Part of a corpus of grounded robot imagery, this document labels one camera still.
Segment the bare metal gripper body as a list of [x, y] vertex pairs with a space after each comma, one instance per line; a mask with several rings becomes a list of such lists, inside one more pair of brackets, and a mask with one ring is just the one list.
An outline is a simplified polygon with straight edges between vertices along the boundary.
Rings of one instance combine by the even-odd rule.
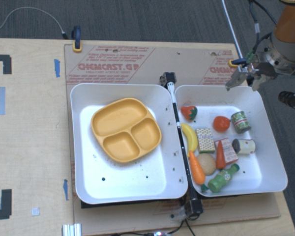
[[252, 61], [247, 63], [251, 75], [275, 78], [277, 75], [295, 75], [295, 51], [278, 51], [274, 47], [266, 47], [257, 52]]

